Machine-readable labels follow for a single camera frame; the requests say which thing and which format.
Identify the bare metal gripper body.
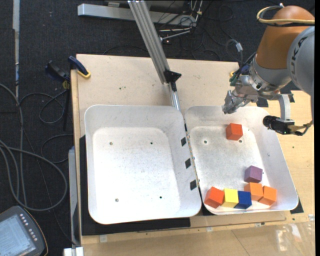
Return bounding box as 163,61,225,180
231,72,276,102

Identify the red cube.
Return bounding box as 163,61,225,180
204,186,225,209
225,122,244,141

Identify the white plastic tray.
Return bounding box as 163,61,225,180
184,105,300,216
84,104,203,225

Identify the purple cube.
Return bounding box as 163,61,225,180
243,165,264,184

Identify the orange cube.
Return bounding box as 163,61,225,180
243,182,264,202
258,185,278,207

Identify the yellow cube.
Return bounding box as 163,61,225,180
221,188,240,209

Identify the blue cube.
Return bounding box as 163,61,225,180
234,190,253,210

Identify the pale wood board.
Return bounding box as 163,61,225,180
75,53,288,237

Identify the black cylinder on white bracket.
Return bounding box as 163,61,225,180
262,93,296,136

